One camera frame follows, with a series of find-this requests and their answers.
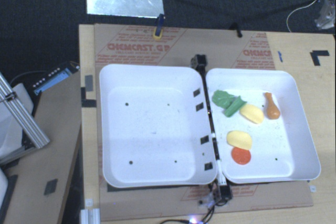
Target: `clear plastic object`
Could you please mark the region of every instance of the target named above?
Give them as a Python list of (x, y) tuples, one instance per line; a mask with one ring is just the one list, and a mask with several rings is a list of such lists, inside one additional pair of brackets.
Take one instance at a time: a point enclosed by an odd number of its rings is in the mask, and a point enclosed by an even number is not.
[(335, 26), (335, 0), (324, 0), (320, 11), (320, 17), (315, 20), (316, 26), (321, 29), (329, 29)]

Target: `yellow toy potato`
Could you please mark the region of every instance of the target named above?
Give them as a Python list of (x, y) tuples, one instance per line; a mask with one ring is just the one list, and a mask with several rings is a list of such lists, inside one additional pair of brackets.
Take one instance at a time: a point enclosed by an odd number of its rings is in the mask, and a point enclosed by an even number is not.
[(227, 133), (226, 140), (229, 145), (239, 147), (243, 150), (250, 150), (252, 147), (252, 137), (242, 131), (231, 131)]
[(254, 123), (260, 124), (264, 120), (263, 111), (255, 105), (246, 104), (239, 111), (241, 115)]

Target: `empty white tray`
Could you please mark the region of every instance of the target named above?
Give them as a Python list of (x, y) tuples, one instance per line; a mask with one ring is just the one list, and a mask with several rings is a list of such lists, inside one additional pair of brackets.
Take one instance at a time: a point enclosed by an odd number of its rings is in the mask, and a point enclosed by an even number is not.
[[(211, 102), (221, 170), (238, 184), (308, 180), (320, 163), (296, 83), (282, 71), (213, 69), (209, 99), (227, 91), (266, 111), (271, 92), (281, 116), (256, 125)], [(100, 72), (103, 174), (119, 188), (208, 184), (217, 174), (201, 76), (187, 67), (108, 65)], [(253, 138), (252, 158), (235, 163), (229, 131)]]

